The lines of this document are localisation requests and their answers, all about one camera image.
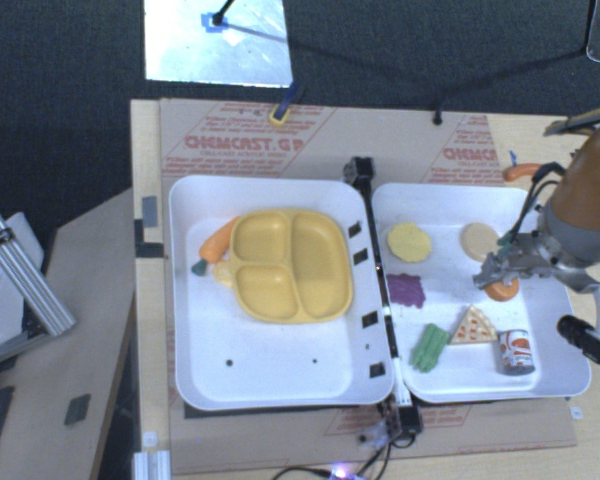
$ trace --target blue tape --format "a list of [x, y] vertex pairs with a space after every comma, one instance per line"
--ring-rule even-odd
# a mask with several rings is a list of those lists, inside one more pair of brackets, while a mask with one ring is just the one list
[[293, 101], [293, 97], [298, 92], [298, 89], [300, 89], [300, 84], [296, 83], [295, 81], [291, 82], [291, 85], [284, 93], [284, 96], [282, 96], [282, 100], [280, 101], [280, 104], [278, 105], [278, 109], [273, 114], [273, 118], [276, 121], [280, 121], [284, 117], [284, 113], [289, 108], [289, 105], [291, 105], [291, 102]]
[[202, 22], [202, 26], [207, 32], [217, 34], [218, 32], [222, 32], [223, 30], [229, 28], [229, 21], [226, 17], [222, 18], [222, 23], [220, 23], [220, 25], [214, 25], [213, 15], [214, 13], [212, 12], [207, 12], [200, 15], [200, 21]]

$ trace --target round cracker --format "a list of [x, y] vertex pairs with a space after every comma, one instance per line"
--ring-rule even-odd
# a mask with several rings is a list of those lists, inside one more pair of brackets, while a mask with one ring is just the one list
[[462, 230], [460, 244], [467, 256], [482, 263], [487, 254], [498, 250], [498, 233], [486, 224], [474, 222]]
[[391, 252], [407, 263], [423, 261], [431, 253], [431, 238], [413, 222], [402, 222], [387, 234]]

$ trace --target toy carrot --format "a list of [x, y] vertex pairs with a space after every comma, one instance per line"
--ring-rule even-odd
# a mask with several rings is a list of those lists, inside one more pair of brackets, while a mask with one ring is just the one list
[[235, 217], [231, 219], [204, 241], [198, 251], [200, 261], [191, 267], [191, 272], [198, 276], [203, 276], [209, 263], [218, 263], [222, 259], [222, 256], [224, 256], [224, 253], [227, 252], [231, 244], [231, 230], [233, 230], [233, 226], [235, 226], [239, 218]]

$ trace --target green toy vegetable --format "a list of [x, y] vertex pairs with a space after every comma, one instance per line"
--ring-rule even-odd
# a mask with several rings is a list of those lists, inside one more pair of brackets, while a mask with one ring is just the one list
[[438, 357], [448, 341], [448, 332], [434, 324], [427, 325], [420, 343], [413, 349], [411, 364], [423, 373], [430, 372], [438, 364]]

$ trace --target white tray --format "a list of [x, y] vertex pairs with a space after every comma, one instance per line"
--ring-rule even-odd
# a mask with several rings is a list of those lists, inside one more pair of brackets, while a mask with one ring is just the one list
[[[565, 287], [554, 279], [525, 279], [512, 300], [494, 302], [474, 287], [471, 276], [479, 273], [480, 263], [460, 245], [462, 228], [472, 222], [486, 223], [502, 236], [517, 220], [525, 196], [519, 189], [448, 185], [387, 184], [376, 190], [373, 207], [385, 275], [420, 276], [426, 297], [422, 309], [391, 305], [402, 374], [419, 398], [449, 403], [573, 396], [587, 389], [587, 359], [556, 330], [563, 315], [573, 314]], [[534, 229], [535, 220], [528, 215], [522, 231]], [[432, 253], [425, 261], [407, 264], [389, 251], [387, 233], [400, 222], [414, 222], [430, 235]], [[425, 326], [432, 322], [451, 333], [469, 304], [480, 308], [498, 331], [529, 331], [533, 373], [500, 373], [493, 343], [447, 346], [429, 373], [409, 364]]]
[[[200, 245], [222, 224], [270, 208], [314, 210], [340, 226], [354, 288], [342, 316], [317, 324], [262, 322], [210, 273], [191, 273]], [[203, 410], [357, 405], [389, 394], [393, 370], [373, 251], [364, 203], [353, 188], [336, 181], [190, 176], [171, 189], [169, 214], [176, 383], [187, 403]], [[361, 231], [349, 238], [356, 223]], [[368, 259], [354, 265], [352, 256], [364, 249]], [[374, 313], [377, 323], [365, 327], [362, 318]]]

